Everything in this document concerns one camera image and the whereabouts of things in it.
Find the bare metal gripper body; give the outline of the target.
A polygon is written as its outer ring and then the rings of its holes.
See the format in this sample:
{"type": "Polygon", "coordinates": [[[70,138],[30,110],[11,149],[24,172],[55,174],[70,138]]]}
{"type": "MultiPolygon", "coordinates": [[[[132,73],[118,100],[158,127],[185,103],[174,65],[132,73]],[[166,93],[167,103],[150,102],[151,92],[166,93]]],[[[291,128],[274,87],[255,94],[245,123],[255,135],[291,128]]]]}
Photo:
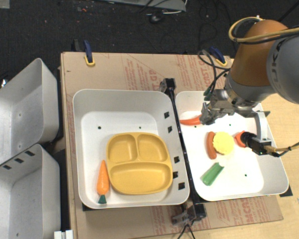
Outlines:
{"type": "Polygon", "coordinates": [[[232,116],[235,113],[234,107],[224,89],[214,90],[208,109],[212,116],[232,116]]]}

